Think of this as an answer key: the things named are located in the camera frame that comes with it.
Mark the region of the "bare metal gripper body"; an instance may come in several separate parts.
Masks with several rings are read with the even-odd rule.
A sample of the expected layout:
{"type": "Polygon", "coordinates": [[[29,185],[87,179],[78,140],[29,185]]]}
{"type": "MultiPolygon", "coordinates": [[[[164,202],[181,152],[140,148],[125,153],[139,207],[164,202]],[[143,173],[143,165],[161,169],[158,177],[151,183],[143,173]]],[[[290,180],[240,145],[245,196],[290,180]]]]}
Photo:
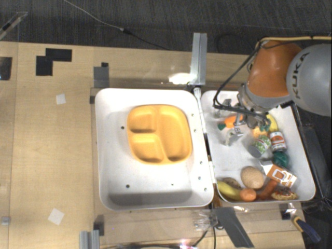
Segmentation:
{"type": "Polygon", "coordinates": [[[247,97],[237,97],[239,106],[241,109],[248,111],[246,113],[246,123],[249,128],[254,129],[259,127],[260,129],[269,129],[271,120],[268,119],[268,110],[254,104],[247,97]]]}

